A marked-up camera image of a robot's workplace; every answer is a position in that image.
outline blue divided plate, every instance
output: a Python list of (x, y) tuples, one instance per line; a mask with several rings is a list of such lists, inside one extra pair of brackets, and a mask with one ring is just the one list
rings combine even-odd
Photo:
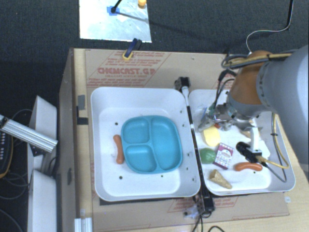
[(127, 120), (121, 129), (127, 165), (140, 174), (172, 171), (183, 160), (175, 124), (163, 116), (141, 116)]

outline black stick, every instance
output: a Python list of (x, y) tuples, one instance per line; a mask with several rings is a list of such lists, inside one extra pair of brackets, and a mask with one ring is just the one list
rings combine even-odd
[(117, 9), (117, 7), (118, 7), (118, 5), (120, 4), (121, 1), (122, 1), (122, 0), (118, 0), (118, 2), (115, 4), (115, 6), (111, 8), (111, 12), (112, 12), (113, 14), (116, 12), (116, 9)]

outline small orange ball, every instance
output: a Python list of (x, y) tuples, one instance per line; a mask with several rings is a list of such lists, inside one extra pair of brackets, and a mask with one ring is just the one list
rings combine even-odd
[(138, 0), (138, 4), (140, 7), (144, 7), (146, 5), (147, 0)]

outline orange toy sausage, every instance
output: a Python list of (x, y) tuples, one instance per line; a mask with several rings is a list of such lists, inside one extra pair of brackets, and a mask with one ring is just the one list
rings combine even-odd
[(234, 168), (236, 171), (241, 171), (247, 168), (255, 171), (261, 171), (263, 169), (263, 166), (258, 163), (241, 162), (236, 164)]
[(122, 143), (121, 143), (121, 137), (120, 135), (115, 135), (113, 137), (116, 145), (117, 145), (117, 149), (118, 149), (118, 154), (117, 154), (117, 159), (116, 159), (116, 162), (118, 164), (122, 164), (124, 163), (124, 160), (125, 160), (125, 156), (124, 156), (124, 151), (122, 149)]

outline white cable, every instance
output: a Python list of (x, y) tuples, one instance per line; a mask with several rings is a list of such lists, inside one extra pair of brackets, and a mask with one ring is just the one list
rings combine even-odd
[(294, 1), (292, 2), (292, 9), (291, 9), (291, 15), (290, 15), (290, 18), (289, 18), (289, 23), (288, 23), (288, 25), (285, 28), (283, 28), (281, 30), (267, 30), (267, 29), (266, 30), (257, 30), (257, 31), (253, 31), (252, 33), (250, 33), (247, 36), (247, 38), (246, 38), (246, 45), (247, 45), (247, 48), (249, 50), (249, 54), (252, 53), (252, 51), (251, 51), (251, 49), (249, 48), (249, 45), (248, 45), (248, 39), (250, 38), (250, 36), (252, 36), (253, 34), (258, 33), (258, 32), (278, 33), (278, 32), (282, 32), (282, 31), (287, 30), (290, 27), (290, 25), (291, 25), (291, 18), (292, 18), (292, 14), (293, 14), (293, 7), (294, 7)]

